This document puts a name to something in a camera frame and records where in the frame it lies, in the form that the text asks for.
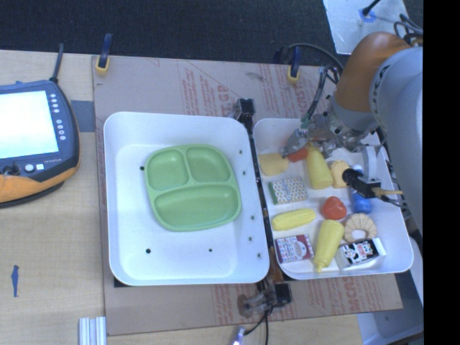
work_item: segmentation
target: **device button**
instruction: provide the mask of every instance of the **device button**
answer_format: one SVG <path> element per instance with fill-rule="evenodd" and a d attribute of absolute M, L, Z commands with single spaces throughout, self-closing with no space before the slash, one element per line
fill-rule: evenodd
<path fill-rule="evenodd" d="M 31 173 L 35 170 L 35 166 L 33 164 L 27 164 L 24 166 L 24 170 L 26 170 L 26 173 Z"/>

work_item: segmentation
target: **donut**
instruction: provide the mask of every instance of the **donut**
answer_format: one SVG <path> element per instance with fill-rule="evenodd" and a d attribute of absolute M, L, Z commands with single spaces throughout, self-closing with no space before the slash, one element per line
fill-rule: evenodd
<path fill-rule="evenodd" d="M 353 213 L 344 224 L 344 240 L 353 243 L 357 239 L 353 237 L 353 231 L 362 230 L 366 233 L 365 239 L 371 239 L 377 235 L 377 227 L 373 220 L 365 213 Z"/>

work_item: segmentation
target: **wooden table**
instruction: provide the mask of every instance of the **wooden table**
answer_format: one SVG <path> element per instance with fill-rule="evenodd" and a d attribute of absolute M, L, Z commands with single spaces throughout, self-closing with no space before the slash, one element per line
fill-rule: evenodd
<path fill-rule="evenodd" d="M 48 79 L 56 57 L 0 50 L 0 85 Z M 65 54 L 58 79 L 69 100 L 93 101 L 91 55 Z M 95 134 L 82 132 L 80 140 L 80 169 L 60 189 L 0 209 L 0 344 L 75 345 L 79 318 L 104 316 Z M 227 344 L 234 329 L 110 336 L 107 344 Z M 269 331 L 269 344 L 362 343 L 356 315 L 270 322 Z M 244 337 L 244 345 L 264 343 L 264 324 Z"/>

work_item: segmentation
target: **small box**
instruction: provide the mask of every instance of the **small box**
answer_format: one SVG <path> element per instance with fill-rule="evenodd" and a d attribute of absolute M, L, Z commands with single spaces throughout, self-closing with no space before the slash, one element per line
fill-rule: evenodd
<path fill-rule="evenodd" d="M 275 246 L 280 263 L 301 261 L 315 256 L 307 234 L 278 238 Z"/>
<path fill-rule="evenodd" d="M 302 178 L 289 178 L 268 183 L 274 204 L 284 204 L 307 199 L 307 189 Z"/>

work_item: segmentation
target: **red tomato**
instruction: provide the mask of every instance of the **red tomato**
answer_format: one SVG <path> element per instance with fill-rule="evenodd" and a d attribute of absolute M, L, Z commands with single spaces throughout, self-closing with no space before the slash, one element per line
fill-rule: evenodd
<path fill-rule="evenodd" d="M 346 216 L 346 207 L 338 197 L 329 197 L 323 204 L 321 213 L 330 220 L 340 220 Z"/>

